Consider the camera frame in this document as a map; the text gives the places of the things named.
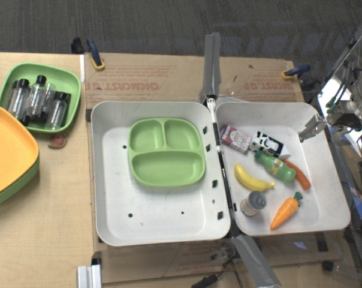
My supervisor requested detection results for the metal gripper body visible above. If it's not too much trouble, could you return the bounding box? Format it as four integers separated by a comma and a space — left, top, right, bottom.
326, 96, 362, 132

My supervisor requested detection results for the black and white carton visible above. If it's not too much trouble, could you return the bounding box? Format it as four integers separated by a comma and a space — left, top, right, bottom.
249, 130, 291, 159

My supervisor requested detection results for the orange sausage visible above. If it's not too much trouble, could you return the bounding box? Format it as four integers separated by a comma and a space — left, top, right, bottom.
283, 160, 312, 191

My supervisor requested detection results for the green bottle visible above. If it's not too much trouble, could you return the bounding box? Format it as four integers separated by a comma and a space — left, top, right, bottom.
254, 149, 297, 184

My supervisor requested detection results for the white plastic tray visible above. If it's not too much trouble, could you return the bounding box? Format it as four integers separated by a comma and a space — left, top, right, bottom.
90, 100, 232, 247
214, 101, 352, 238

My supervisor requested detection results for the pink carton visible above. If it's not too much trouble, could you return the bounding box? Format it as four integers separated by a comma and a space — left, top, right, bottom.
219, 124, 253, 154

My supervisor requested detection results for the yellow banana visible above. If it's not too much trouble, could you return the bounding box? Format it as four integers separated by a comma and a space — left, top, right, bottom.
233, 163, 276, 192

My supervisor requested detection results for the orange carrot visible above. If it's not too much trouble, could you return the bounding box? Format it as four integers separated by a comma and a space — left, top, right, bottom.
269, 191, 304, 231

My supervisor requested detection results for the small silver can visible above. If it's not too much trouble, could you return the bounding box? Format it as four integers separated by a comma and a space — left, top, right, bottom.
240, 190, 268, 217

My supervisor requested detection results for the brown cardboard board red print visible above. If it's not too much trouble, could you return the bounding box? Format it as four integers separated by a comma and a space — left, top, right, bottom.
84, 52, 341, 284

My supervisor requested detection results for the green divided plate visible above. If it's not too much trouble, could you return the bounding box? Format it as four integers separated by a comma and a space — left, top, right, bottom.
128, 117, 206, 188

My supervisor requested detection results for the clear bottle black cap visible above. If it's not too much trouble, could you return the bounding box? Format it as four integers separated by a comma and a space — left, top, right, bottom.
26, 74, 49, 118
7, 78, 31, 120
43, 82, 58, 104
45, 91, 68, 131

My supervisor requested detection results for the yellow plate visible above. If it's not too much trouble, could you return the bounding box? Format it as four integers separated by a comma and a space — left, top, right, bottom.
0, 105, 40, 198

